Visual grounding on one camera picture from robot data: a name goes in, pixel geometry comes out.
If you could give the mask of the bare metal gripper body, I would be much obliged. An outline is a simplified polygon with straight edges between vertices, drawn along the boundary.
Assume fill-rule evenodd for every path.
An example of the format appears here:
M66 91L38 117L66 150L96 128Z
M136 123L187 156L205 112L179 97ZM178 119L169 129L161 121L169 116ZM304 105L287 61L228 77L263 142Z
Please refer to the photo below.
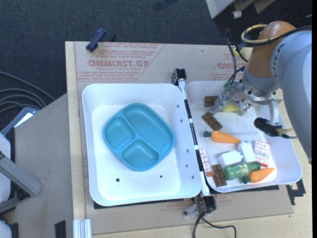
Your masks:
M267 104L271 95L277 90L276 86L261 90L247 81L234 81L226 83L221 91L221 96L233 105Z

